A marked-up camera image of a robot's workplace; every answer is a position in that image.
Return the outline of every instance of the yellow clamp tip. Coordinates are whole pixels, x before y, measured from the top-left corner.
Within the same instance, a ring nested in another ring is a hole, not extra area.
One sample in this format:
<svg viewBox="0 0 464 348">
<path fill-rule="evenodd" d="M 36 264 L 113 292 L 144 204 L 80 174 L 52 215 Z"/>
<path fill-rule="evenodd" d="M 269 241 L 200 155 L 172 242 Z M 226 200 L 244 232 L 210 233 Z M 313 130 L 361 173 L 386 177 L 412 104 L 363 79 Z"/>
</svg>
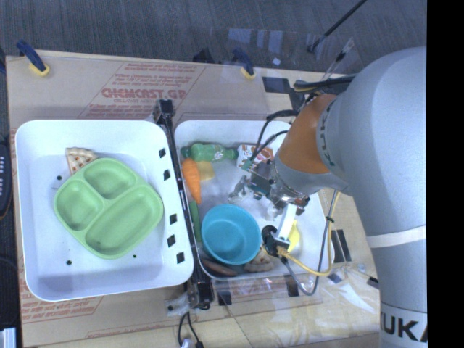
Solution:
<svg viewBox="0 0 464 348">
<path fill-rule="evenodd" d="M 240 72 L 243 76 L 245 76 L 245 78 L 247 78 L 248 80 L 253 80 L 254 78 L 256 78 L 256 73 L 254 73 L 253 75 L 250 75 L 247 70 L 245 70 L 245 67 L 242 67 L 240 68 Z"/>
<path fill-rule="evenodd" d="M 34 66 L 32 63 L 29 63 L 29 68 L 36 74 L 41 77 L 45 77 L 49 74 L 50 72 L 50 66 L 45 65 L 45 70 L 40 71 L 36 66 Z"/>
</svg>

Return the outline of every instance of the black pole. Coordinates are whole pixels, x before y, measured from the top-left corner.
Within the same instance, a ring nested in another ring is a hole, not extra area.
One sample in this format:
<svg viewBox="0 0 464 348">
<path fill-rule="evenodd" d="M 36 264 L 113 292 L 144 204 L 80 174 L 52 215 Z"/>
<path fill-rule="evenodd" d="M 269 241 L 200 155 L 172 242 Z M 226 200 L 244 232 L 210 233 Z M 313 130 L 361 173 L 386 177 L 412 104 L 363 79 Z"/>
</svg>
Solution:
<svg viewBox="0 0 464 348">
<path fill-rule="evenodd" d="M 338 20 L 332 27 L 330 27 L 318 40 L 313 45 L 309 45 L 307 47 L 307 50 L 309 53 L 314 53 L 314 50 L 316 49 L 316 46 L 319 45 L 321 41 L 323 41 L 327 36 L 329 36 L 331 33 L 333 33 L 345 20 L 349 18 L 350 15 L 352 15 L 356 10 L 363 5 L 367 0 L 360 0 L 353 8 L 350 9 L 348 13 L 346 13 L 340 20 Z"/>
</svg>

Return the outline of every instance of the white tray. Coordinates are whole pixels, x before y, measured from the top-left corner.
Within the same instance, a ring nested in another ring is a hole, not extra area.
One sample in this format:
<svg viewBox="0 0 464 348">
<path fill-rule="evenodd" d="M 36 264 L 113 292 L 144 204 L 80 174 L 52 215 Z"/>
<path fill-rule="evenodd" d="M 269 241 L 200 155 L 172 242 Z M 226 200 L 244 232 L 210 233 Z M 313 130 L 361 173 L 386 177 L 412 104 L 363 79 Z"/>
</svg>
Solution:
<svg viewBox="0 0 464 348">
<path fill-rule="evenodd" d="M 185 121 L 175 129 L 175 143 L 179 159 L 182 160 L 180 148 L 190 146 L 195 142 L 222 144 L 225 147 L 238 147 L 240 144 L 255 145 L 259 137 L 264 121 L 250 120 L 189 120 Z M 264 142 L 268 137 L 279 131 L 288 130 L 290 125 L 282 121 L 273 121 L 268 124 L 262 137 Z M 280 135 L 273 143 L 270 144 L 274 154 L 282 144 L 285 134 Z M 206 212 L 215 205 L 228 203 L 228 195 L 233 191 L 235 185 L 240 181 L 241 176 L 249 173 L 236 167 L 236 162 L 224 160 L 222 162 L 213 162 L 212 166 L 215 171 L 215 177 L 208 181 L 202 181 L 202 203 L 199 205 L 200 221 Z M 300 232 L 299 251 L 294 254 L 301 262 L 308 267 L 317 270 L 320 259 L 320 248 L 322 245 L 323 232 L 326 226 L 326 218 L 323 213 L 319 196 L 313 194 L 306 210 L 297 217 L 297 227 Z M 250 212 L 256 219 L 258 225 L 263 229 L 266 225 L 279 227 L 281 216 L 275 221 L 265 219 L 266 211 L 270 201 L 265 197 L 256 200 L 252 195 L 234 204 L 243 207 Z M 202 253 L 202 243 L 196 243 L 199 253 Z M 325 242 L 324 257 L 321 270 L 328 267 L 327 257 L 327 239 Z M 232 267 L 239 274 L 231 280 L 248 279 L 248 278 L 265 278 L 273 276 L 282 276 L 288 274 L 288 270 L 277 258 L 273 258 L 274 268 L 261 273 L 248 273 L 243 270 L 243 266 Z M 306 271 L 299 266 L 292 264 L 295 273 L 305 273 Z M 216 275 L 204 271 L 212 278 L 218 278 Z"/>
<path fill-rule="evenodd" d="M 18 128 L 15 147 L 25 280 L 38 298 L 94 297 L 189 279 L 194 260 L 166 135 L 159 126 L 132 120 L 34 120 Z M 106 260 L 90 253 L 54 213 L 54 195 L 70 176 L 67 147 L 119 159 L 163 200 L 161 223 L 121 258 Z"/>
</svg>

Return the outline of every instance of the blue bowl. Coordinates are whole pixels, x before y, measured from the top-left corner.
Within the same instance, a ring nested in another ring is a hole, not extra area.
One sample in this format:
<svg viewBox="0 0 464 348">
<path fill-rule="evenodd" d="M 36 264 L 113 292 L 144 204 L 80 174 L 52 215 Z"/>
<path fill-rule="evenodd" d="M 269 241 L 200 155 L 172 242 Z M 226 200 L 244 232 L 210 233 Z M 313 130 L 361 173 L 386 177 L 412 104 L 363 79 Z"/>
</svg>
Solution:
<svg viewBox="0 0 464 348">
<path fill-rule="evenodd" d="M 261 230 L 242 207 L 222 204 L 210 209 L 202 221 L 206 253 L 227 265 L 243 265 L 254 257 L 262 243 Z"/>
</svg>

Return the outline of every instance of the white stripe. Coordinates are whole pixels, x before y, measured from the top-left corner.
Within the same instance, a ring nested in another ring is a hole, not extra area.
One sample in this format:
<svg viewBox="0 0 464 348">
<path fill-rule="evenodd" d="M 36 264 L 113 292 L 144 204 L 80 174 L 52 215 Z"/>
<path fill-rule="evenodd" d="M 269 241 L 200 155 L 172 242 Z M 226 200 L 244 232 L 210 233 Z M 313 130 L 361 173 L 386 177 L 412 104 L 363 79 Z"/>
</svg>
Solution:
<svg viewBox="0 0 464 348">
<path fill-rule="evenodd" d="M 407 244 L 427 239 L 427 225 L 422 225 L 403 232 L 385 233 L 384 235 L 368 236 L 369 247 L 395 247 L 396 245 Z"/>
</svg>

